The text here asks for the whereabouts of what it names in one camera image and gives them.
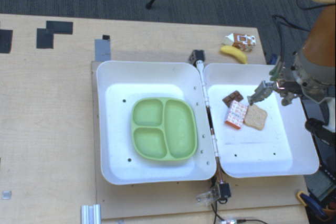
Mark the green divided plate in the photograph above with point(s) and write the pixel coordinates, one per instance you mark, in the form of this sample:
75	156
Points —
168	129

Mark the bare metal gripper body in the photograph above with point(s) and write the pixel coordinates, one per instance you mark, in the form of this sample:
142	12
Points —
313	90

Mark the black cylinder on white bracket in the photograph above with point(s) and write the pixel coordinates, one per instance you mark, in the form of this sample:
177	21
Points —
320	129

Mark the thin black and white rod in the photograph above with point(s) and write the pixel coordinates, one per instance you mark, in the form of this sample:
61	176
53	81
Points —
202	78

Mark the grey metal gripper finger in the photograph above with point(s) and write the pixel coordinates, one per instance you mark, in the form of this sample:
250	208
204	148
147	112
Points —
288	99
260	92

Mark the brown and white milk carton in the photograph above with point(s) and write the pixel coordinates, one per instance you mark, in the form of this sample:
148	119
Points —
240	41

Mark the brown chocolate bar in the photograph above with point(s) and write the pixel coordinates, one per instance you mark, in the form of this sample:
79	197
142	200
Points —
232	97

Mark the white plastic tray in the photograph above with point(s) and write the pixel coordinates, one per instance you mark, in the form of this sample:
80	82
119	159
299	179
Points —
257	149
118	126

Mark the tan bread slice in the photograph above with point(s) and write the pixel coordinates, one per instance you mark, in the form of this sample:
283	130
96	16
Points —
256	118

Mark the yellow banana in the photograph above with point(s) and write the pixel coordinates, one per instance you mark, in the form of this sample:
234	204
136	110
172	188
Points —
235	53

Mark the orange and white carton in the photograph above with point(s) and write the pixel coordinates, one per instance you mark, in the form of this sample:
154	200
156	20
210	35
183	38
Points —
235	115

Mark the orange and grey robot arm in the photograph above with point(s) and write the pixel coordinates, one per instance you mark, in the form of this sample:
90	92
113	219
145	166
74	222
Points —
321	36

